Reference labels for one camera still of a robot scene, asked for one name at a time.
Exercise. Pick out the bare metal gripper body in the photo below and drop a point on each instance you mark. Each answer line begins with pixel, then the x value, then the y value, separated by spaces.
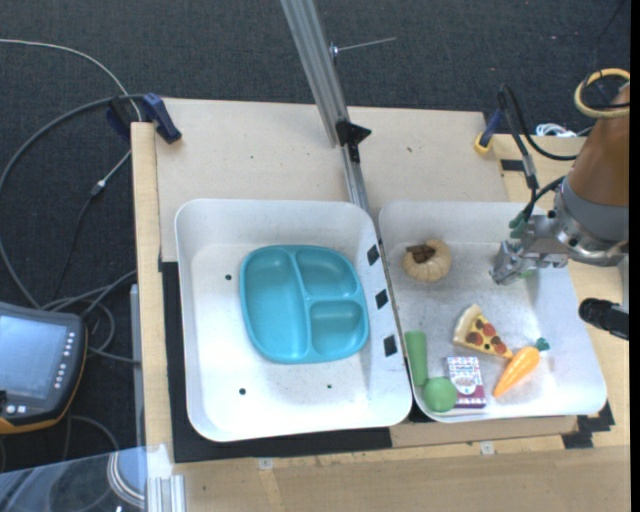
pixel 550 241

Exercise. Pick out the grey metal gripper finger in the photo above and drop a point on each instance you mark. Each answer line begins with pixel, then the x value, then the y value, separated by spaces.
pixel 527 264
pixel 504 264

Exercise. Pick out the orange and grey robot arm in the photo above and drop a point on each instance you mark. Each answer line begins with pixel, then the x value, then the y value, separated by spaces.
pixel 602 165

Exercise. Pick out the white plastic tray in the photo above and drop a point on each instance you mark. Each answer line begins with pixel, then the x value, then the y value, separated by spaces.
pixel 545 310
pixel 225 400

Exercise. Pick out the beige pumpkin with brown top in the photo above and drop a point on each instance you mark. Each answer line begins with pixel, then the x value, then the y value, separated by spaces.
pixel 430 267

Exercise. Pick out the pizza slice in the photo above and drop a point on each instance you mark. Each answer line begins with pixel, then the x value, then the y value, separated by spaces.
pixel 477 335

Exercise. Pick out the orange carrot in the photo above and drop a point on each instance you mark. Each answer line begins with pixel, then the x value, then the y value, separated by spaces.
pixel 517 370

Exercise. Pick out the small pink carton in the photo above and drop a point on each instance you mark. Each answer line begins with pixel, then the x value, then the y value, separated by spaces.
pixel 466 382

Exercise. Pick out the green cylinder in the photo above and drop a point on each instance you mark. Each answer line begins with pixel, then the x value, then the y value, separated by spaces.
pixel 416 357

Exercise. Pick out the green ball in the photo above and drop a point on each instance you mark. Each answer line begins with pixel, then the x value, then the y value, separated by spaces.
pixel 440 395

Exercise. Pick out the blue divided plate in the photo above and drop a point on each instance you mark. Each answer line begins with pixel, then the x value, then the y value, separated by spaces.
pixel 280 305

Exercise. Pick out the pale wood board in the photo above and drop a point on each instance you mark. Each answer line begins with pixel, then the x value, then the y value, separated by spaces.
pixel 260 155

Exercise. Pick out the black cylinder on white bracket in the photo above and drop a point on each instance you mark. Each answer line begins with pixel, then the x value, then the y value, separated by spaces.
pixel 602 314

